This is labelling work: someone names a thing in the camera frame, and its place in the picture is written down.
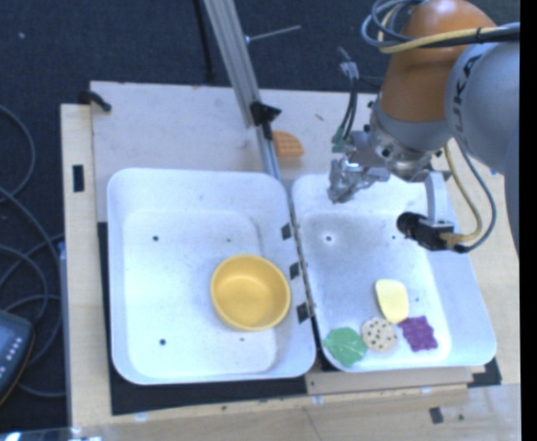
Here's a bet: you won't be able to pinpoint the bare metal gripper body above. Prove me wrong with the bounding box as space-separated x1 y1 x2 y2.
342 125 436 184

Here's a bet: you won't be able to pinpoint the orange toy waffle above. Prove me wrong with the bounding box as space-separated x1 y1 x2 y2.
271 130 306 159

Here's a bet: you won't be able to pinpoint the thin black and white rod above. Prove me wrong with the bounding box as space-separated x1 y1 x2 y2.
287 186 319 339

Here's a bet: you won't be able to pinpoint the white plastic tray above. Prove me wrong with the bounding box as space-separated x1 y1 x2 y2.
290 172 498 374
106 167 318 386

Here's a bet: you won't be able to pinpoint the yellow flat oval toy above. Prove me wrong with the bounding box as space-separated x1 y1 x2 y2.
374 277 410 324

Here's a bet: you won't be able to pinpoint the yellow bowl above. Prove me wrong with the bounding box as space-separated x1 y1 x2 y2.
209 254 293 332

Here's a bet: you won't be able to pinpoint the beige chocolate chip biscuit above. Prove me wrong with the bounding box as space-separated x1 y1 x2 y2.
360 317 398 354

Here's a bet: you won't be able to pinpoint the purple toy grapes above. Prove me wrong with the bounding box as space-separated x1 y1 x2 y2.
397 315 440 354

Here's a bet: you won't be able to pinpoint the green toy lettuce leaf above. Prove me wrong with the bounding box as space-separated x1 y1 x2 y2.
322 326 369 368

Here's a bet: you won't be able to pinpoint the pale wood board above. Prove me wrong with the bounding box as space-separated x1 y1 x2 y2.
88 80 487 397

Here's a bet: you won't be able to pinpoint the black cylinder on white bracket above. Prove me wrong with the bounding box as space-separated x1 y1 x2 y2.
396 171 458 253

